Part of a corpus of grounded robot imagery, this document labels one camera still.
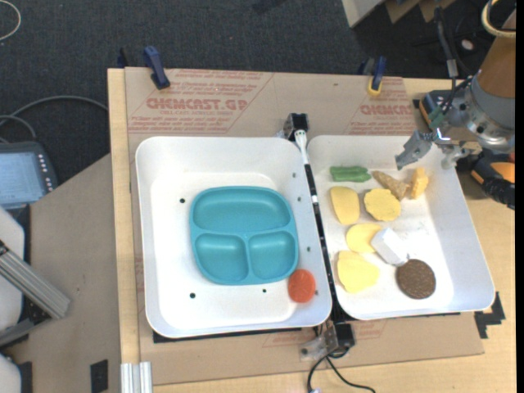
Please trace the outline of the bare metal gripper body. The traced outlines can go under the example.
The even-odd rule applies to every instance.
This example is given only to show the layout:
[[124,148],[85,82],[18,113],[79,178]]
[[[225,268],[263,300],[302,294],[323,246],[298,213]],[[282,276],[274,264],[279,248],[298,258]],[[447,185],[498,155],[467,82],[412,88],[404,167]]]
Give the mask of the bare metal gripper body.
[[511,153],[515,145],[515,100],[492,95],[434,95],[432,128],[443,149]]

